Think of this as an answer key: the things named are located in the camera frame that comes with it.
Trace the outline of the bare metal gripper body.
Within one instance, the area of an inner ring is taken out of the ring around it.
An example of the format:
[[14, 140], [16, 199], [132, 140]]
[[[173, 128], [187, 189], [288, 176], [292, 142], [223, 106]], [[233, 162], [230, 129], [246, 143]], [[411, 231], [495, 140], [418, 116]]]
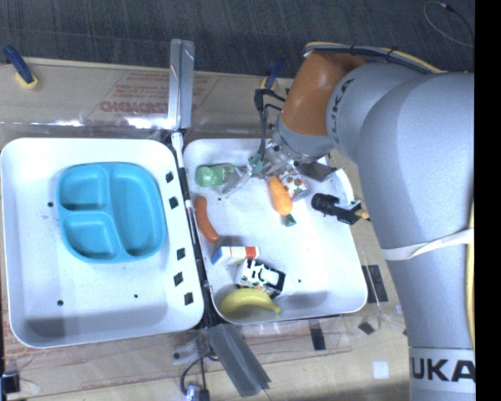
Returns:
[[305, 158], [304, 154], [285, 142], [262, 140], [258, 150], [250, 157], [250, 175], [260, 179], [279, 175]]

